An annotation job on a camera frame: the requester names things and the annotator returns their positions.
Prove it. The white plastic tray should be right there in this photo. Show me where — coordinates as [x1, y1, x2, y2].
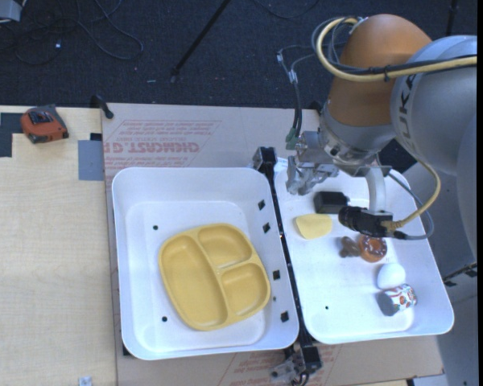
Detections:
[111, 166, 300, 362]
[273, 157, 456, 346]

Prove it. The brown cardboard board red print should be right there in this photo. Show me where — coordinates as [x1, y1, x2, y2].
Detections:
[100, 102, 446, 386]

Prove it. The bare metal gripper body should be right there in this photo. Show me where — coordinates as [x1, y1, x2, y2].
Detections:
[295, 130, 382, 178]

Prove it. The black block with thin wires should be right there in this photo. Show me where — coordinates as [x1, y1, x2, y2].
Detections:
[252, 146, 278, 172]
[270, 342, 323, 384]

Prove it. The white egg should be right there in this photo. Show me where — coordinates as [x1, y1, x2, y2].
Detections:
[376, 262, 407, 290]

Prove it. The thin black rod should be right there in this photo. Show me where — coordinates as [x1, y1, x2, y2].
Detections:
[264, 162, 313, 351]

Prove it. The white can with orange print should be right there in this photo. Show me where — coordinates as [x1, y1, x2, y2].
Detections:
[376, 282, 419, 318]

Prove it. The yellow divided plate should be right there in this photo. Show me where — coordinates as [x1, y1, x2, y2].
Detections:
[157, 222, 272, 332]

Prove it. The black box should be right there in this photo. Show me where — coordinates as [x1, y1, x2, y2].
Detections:
[313, 191, 349, 216]

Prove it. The orange tape measure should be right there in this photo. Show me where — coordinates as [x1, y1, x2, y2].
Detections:
[19, 106, 70, 145]

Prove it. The brown toy biscuit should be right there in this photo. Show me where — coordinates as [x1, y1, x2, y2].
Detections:
[337, 236, 361, 260]

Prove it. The orange doughnut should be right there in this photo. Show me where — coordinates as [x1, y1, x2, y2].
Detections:
[357, 233, 389, 264]

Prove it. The black cylinder on white bracket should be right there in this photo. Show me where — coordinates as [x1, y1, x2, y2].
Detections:
[337, 166, 395, 237]

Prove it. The yellow cheese slice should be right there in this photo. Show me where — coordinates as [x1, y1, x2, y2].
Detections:
[293, 213, 334, 241]

